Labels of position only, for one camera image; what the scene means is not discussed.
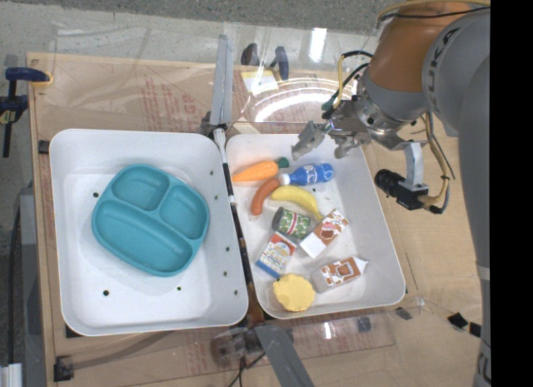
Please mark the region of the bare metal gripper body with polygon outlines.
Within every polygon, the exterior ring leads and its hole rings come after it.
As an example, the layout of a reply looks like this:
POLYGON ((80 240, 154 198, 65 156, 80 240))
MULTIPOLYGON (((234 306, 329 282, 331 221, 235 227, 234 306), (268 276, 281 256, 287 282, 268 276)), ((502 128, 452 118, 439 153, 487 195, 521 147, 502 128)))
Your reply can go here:
POLYGON ((402 150, 411 143, 398 134, 411 121, 409 92, 374 97, 362 92, 337 106, 335 101, 332 97, 322 105, 324 132, 333 140, 337 136, 353 136, 361 145, 375 141, 391 151, 402 150))

